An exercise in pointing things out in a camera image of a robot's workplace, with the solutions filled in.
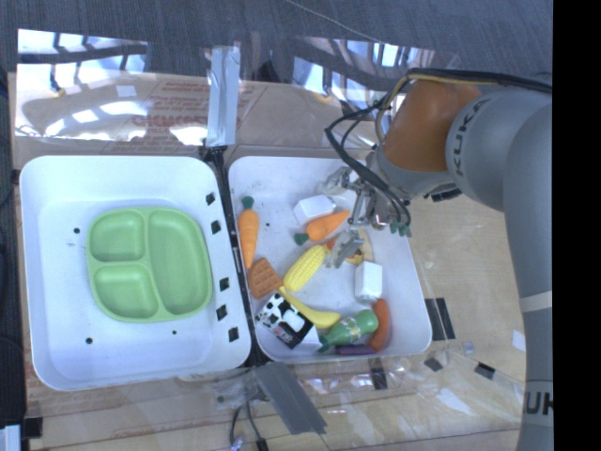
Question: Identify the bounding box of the black and white carton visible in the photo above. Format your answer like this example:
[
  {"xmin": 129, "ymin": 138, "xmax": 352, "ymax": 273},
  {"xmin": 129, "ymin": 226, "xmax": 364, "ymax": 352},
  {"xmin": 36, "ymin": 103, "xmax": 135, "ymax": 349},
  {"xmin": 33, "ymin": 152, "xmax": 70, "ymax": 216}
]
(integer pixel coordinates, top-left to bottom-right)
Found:
[{"xmin": 254, "ymin": 292, "xmax": 322, "ymax": 350}]

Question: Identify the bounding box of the orange carrot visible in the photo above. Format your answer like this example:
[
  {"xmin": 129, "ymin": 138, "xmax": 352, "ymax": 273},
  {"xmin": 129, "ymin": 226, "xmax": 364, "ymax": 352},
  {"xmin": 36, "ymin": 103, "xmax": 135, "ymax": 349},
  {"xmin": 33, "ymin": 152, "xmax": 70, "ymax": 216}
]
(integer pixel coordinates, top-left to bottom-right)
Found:
[
  {"xmin": 293, "ymin": 210, "xmax": 352, "ymax": 247},
  {"xmin": 237, "ymin": 195, "xmax": 261, "ymax": 272}
]

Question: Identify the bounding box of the yellow banana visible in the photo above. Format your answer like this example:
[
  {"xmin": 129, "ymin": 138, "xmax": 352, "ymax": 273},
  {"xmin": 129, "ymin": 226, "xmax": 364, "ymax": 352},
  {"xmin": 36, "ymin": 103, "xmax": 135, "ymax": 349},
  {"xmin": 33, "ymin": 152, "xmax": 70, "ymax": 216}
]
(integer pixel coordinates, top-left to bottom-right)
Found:
[{"xmin": 277, "ymin": 286, "xmax": 342, "ymax": 331}]

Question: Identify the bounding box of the brown waffle biscuit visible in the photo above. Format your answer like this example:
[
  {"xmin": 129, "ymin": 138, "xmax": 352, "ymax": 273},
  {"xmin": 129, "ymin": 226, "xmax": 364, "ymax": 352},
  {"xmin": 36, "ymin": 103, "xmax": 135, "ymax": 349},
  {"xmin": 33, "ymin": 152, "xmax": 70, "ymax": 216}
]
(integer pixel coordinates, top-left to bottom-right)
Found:
[{"xmin": 246, "ymin": 257, "xmax": 284, "ymax": 301}]

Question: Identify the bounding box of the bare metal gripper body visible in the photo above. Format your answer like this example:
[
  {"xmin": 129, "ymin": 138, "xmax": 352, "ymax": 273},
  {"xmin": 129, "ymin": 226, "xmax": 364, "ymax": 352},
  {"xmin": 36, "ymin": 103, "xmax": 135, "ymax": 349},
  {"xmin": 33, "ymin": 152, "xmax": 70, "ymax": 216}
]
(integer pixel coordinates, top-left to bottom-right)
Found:
[{"xmin": 347, "ymin": 176, "xmax": 412, "ymax": 237}]

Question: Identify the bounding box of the yellow corn cob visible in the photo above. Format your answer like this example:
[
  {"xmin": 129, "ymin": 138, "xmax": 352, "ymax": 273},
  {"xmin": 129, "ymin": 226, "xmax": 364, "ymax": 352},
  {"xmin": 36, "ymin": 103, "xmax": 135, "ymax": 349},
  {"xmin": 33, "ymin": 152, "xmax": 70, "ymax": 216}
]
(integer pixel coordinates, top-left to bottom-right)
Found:
[{"xmin": 282, "ymin": 243, "xmax": 331, "ymax": 294}]

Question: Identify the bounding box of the orange sausage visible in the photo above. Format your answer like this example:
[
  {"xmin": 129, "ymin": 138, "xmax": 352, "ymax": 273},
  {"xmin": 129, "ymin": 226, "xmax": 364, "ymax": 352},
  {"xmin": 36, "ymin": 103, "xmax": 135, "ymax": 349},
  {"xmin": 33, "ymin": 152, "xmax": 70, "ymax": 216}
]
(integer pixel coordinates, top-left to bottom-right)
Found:
[{"xmin": 368, "ymin": 297, "xmax": 392, "ymax": 352}]

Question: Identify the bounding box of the yellow pizza slice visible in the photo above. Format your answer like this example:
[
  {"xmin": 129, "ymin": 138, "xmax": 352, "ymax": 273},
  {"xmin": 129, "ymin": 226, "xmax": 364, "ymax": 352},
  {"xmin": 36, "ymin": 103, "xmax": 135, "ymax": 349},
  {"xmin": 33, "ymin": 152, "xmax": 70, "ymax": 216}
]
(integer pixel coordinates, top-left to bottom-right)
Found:
[{"xmin": 328, "ymin": 228, "xmax": 376, "ymax": 267}]

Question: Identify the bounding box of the black cylinder on white bracket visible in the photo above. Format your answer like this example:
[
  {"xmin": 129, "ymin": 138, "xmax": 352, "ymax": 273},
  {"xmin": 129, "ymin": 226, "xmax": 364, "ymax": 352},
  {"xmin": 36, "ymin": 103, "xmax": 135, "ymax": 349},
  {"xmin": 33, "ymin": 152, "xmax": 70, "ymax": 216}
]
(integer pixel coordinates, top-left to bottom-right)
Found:
[{"xmin": 424, "ymin": 183, "xmax": 464, "ymax": 204}]

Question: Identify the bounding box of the purple stick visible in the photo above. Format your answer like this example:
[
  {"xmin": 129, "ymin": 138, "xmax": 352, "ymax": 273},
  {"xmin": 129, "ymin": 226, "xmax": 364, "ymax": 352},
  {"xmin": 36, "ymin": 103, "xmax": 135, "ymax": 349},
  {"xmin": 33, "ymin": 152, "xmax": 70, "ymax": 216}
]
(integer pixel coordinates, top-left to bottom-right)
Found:
[{"xmin": 334, "ymin": 343, "xmax": 378, "ymax": 357}]

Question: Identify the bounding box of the green bottle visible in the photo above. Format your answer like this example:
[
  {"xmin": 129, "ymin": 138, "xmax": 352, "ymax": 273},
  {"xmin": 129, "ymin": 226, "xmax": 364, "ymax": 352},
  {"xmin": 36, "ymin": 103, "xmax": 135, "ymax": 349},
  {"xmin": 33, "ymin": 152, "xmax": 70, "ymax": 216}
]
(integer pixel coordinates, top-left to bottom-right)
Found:
[{"xmin": 317, "ymin": 309, "xmax": 380, "ymax": 354}]

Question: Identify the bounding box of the white plastic tray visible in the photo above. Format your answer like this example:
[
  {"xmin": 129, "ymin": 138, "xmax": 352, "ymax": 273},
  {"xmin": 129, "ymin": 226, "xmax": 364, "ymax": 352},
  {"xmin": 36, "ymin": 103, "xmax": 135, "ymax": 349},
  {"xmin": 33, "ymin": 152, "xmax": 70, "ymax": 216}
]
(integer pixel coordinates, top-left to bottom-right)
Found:
[
  {"xmin": 226, "ymin": 155, "xmax": 434, "ymax": 365},
  {"xmin": 18, "ymin": 154, "xmax": 253, "ymax": 393}
]

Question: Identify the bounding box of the green divided plate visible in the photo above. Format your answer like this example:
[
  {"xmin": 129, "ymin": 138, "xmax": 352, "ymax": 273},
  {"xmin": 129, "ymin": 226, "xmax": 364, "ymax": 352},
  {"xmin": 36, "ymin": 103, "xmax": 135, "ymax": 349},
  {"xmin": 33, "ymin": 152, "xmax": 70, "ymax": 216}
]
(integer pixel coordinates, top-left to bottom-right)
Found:
[{"xmin": 85, "ymin": 206, "xmax": 214, "ymax": 324}]

